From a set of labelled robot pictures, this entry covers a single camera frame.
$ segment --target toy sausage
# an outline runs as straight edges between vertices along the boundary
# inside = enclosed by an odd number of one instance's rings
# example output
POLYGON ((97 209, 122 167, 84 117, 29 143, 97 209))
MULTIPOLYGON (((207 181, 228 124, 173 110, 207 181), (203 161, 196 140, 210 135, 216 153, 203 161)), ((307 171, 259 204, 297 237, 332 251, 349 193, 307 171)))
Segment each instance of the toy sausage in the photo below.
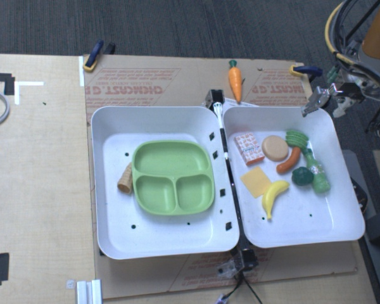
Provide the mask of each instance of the toy sausage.
POLYGON ((298 160, 300 159, 301 149, 298 146, 293 147, 291 150, 290 157, 283 163, 276 166, 276 171, 278 174, 283 174, 293 168, 298 160))

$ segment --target green plate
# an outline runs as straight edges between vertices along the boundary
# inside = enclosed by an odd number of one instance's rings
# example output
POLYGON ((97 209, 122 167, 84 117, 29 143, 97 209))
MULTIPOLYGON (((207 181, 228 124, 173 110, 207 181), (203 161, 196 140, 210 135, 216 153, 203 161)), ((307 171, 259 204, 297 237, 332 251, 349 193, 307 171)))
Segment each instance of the green plate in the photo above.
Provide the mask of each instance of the green plate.
POLYGON ((139 205, 156 215, 203 212, 214 200, 210 157, 194 142, 141 144, 132 156, 132 180, 139 205))

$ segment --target white plastic bracket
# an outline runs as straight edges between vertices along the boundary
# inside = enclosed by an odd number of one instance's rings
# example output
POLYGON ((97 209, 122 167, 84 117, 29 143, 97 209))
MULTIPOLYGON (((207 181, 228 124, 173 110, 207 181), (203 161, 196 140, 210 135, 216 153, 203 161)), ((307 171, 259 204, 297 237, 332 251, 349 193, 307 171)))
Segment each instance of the white plastic bracket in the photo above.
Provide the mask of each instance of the white plastic bracket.
POLYGON ((102 304, 101 280, 78 281, 76 284, 76 304, 102 304))

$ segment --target toy banana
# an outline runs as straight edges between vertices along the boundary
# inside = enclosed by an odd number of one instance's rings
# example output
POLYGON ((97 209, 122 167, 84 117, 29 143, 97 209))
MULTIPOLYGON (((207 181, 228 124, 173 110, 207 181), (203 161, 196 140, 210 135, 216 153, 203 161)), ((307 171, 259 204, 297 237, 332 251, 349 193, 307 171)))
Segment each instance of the toy banana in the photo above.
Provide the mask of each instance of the toy banana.
POLYGON ((281 194, 290 186, 285 180, 277 180, 272 182, 262 196, 262 206, 267 214, 267 219, 272 218, 272 207, 277 195, 281 194))

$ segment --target yellow cable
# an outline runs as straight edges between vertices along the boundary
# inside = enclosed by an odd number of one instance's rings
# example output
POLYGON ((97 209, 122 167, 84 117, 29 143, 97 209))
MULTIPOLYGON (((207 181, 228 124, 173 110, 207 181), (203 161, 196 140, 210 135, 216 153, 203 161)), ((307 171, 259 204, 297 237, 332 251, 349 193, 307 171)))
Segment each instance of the yellow cable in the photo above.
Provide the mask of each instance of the yellow cable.
POLYGON ((343 4, 343 3, 340 3, 340 4, 339 4, 339 5, 338 5, 338 6, 332 11, 332 13, 329 15, 329 17, 328 17, 328 19, 327 19, 327 22, 326 22, 326 24, 325 24, 325 42, 326 42, 326 44, 327 44, 328 49, 332 52, 332 54, 335 54, 335 56, 336 56, 339 60, 341 60, 341 61, 343 61, 343 62, 345 62, 345 63, 347 63, 347 64, 349 64, 349 65, 355 65, 356 63, 355 63, 353 60, 347 58, 345 55, 342 55, 341 52, 337 51, 337 50, 334 48, 334 46, 332 45, 331 40, 330 40, 330 38, 329 38, 329 26, 331 25, 332 19, 334 18, 335 14, 338 12, 338 10, 339 10, 340 7, 342 6, 342 4, 343 4))

